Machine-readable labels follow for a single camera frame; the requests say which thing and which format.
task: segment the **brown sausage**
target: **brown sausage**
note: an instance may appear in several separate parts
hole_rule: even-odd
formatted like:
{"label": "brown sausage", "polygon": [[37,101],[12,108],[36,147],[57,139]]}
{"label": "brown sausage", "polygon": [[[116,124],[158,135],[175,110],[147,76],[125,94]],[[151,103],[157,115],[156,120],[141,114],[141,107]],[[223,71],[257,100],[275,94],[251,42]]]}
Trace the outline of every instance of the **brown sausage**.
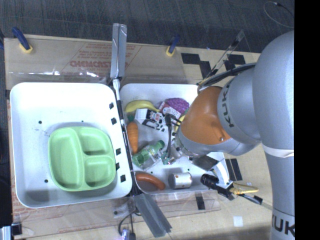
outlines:
{"label": "brown sausage", "polygon": [[166,185],[157,177],[150,175],[148,173],[138,173],[135,175],[137,181],[149,182],[155,185],[159,190],[164,190]]}

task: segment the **metal cylinder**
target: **metal cylinder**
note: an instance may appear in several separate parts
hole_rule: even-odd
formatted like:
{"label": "metal cylinder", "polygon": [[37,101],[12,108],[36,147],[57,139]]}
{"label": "metal cylinder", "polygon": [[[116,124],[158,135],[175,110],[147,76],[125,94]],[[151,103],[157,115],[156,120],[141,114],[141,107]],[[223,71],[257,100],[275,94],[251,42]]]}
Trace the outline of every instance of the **metal cylinder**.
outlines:
{"label": "metal cylinder", "polygon": [[189,172],[171,173],[168,177],[168,183],[171,189],[187,189],[192,184],[192,176]]}

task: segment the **black floor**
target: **black floor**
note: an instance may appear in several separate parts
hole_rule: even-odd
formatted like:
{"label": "black floor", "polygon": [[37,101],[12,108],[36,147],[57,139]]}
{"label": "black floor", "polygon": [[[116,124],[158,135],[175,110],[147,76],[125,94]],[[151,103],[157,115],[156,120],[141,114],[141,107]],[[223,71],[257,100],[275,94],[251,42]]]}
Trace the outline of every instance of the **black floor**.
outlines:
{"label": "black floor", "polygon": [[[110,41],[112,24],[121,23],[127,25],[130,43],[168,45],[179,34],[178,46],[219,50],[243,30],[247,45],[240,49],[261,53],[274,38],[293,30],[294,10],[295,0],[0,0],[0,29],[11,38],[12,27],[18,27],[25,34]],[[0,141],[1,201],[10,185],[3,50]]]}

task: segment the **white band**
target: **white band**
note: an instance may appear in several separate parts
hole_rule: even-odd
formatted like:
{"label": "white band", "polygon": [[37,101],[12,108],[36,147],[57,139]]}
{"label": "white band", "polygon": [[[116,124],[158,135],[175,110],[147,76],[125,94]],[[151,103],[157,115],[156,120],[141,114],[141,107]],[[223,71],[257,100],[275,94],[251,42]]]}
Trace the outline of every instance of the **white band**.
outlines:
{"label": "white band", "polygon": [[278,149],[278,148],[268,147],[263,144],[262,144],[262,147],[266,153],[278,158],[287,158],[287,157],[295,156],[295,151],[293,149]]}

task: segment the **brown object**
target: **brown object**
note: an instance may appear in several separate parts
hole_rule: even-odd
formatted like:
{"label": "brown object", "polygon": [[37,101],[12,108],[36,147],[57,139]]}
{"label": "brown object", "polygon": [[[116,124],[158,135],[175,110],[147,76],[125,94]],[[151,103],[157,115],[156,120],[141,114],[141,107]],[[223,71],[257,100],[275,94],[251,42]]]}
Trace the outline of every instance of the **brown object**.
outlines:
{"label": "brown object", "polygon": [[217,103],[221,90],[221,87],[209,86],[195,98],[180,126],[186,138],[205,145],[219,144],[231,138],[218,117]]}
{"label": "brown object", "polygon": [[164,190],[166,188],[166,185],[160,179],[148,173],[137,173],[135,178],[137,181],[149,182],[155,185],[159,190]]}
{"label": "brown object", "polygon": [[126,126],[126,132],[128,134],[130,147],[132,148],[132,154],[134,155],[138,152],[138,125],[134,121],[129,122]]}

